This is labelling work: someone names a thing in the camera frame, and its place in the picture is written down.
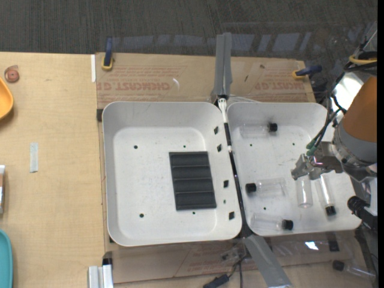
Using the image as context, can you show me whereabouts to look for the thin black and white rod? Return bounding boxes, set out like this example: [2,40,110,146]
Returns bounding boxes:
[218,97,251,237]

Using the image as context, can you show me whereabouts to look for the black cylinder on white bracket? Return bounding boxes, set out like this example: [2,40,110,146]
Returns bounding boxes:
[347,167,378,230]

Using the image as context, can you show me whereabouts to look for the white plastic tray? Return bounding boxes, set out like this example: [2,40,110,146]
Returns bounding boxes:
[226,101,362,237]
[101,101,243,247]

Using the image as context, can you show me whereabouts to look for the black slotted rectangular holder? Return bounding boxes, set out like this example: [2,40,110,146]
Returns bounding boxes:
[169,151,217,211]

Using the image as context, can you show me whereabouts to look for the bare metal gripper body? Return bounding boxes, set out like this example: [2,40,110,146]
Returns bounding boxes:
[313,142,376,174]

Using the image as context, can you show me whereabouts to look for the clear plastic bottle black cap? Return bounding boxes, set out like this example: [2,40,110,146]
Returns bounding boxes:
[314,174,337,217]
[250,212,295,232]
[239,121,278,139]
[332,259,377,282]
[245,178,287,198]

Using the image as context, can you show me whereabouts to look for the brown cardboard board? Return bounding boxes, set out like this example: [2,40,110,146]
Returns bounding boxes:
[95,52,361,284]

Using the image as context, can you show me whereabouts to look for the blue plate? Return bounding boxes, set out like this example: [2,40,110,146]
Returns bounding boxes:
[0,229,14,288]

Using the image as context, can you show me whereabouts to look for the orange plate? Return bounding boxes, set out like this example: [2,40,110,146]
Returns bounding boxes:
[0,76,14,121]

